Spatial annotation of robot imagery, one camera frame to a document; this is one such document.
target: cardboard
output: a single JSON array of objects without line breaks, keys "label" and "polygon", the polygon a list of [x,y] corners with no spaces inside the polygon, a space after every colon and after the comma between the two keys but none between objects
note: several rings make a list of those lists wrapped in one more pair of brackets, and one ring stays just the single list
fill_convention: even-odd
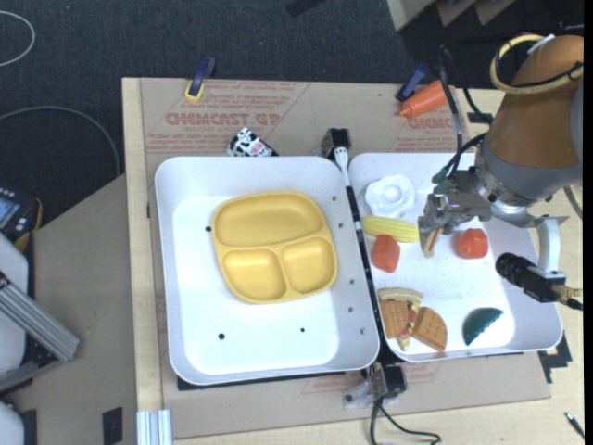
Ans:
[{"label": "cardboard", "polygon": [[[369,417],[370,410],[344,405],[344,391],[361,381],[360,372],[180,390],[168,357],[158,219],[153,214],[155,171],[163,160],[179,155],[226,156],[226,144],[243,126],[281,156],[314,154],[332,127],[349,129],[351,157],[365,152],[450,152],[456,141],[448,108],[407,120],[397,115],[401,105],[394,84],[265,81],[206,81],[203,98],[190,105],[183,98],[186,85],[186,80],[141,80],[163,400],[172,412],[174,437]],[[404,363],[403,368],[409,390],[389,405],[391,413],[549,397],[535,352]]]}]

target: blue and yellow clamp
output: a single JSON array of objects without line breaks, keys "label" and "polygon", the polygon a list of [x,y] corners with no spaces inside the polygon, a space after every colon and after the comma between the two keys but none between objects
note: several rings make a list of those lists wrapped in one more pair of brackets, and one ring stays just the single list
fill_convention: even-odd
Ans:
[{"label": "blue and yellow clamp", "polygon": [[185,88],[185,99],[192,104],[197,103],[204,93],[204,80],[214,72],[216,59],[210,56],[203,56],[197,66],[196,76]]}]

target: yellow cable loop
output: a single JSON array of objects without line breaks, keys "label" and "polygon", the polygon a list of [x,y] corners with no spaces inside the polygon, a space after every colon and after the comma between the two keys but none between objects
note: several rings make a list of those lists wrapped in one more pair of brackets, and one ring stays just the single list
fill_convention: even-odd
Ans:
[{"label": "yellow cable loop", "polygon": [[551,83],[546,84],[535,84],[532,86],[527,87],[515,87],[512,85],[505,84],[503,81],[500,80],[497,73],[497,61],[501,61],[502,58],[516,45],[520,45],[522,43],[528,42],[538,42],[542,40],[544,37],[539,34],[523,34],[521,36],[517,36],[512,40],[509,40],[503,46],[500,47],[498,52],[495,54],[492,62],[490,63],[490,81],[501,91],[507,94],[513,95],[535,95],[535,94],[543,94],[547,91],[551,91],[556,89],[557,87],[561,87],[567,83],[571,83],[576,79],[580,78],[583,75],[584,65],[581,65],[573,70],[567,71],[563,77],[559,78],[556,81],[552,81]]}]

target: brown waffle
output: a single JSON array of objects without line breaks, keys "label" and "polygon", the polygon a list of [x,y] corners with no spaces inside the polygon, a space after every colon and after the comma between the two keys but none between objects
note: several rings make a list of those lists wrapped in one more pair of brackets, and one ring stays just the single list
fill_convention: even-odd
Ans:
[{"label": "brown waffle", "polygon": [[386,300],[379,303],[387,338],[396,337],[408,324],[408,303]]},{"label": "brown waffle", "polygon": [[435,350],[444,351],[447,345],[447,326],[441,316],[428,307],[418,310],[411,335]]}]

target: orange cup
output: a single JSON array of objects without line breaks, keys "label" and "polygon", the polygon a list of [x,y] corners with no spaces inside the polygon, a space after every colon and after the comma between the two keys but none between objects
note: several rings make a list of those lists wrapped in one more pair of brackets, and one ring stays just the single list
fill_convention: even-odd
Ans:
[{"label": "orange cup", "polygon": [[447,104],[447,96],[443,90],[443,84],[436,80],[418,91],[412,97],[401,104],[399,115],[404,117],[416,117],[424,112],[430,112]]}]

